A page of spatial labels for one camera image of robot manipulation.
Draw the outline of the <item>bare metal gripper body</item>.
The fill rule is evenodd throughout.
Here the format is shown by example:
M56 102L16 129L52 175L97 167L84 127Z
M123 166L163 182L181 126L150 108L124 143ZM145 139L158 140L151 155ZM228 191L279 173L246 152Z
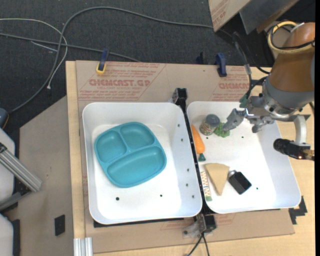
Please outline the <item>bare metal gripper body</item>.
M275 120L287 121L298 107L287 107L269 96L251 96L246 104L246 118L253 125L272 124Z

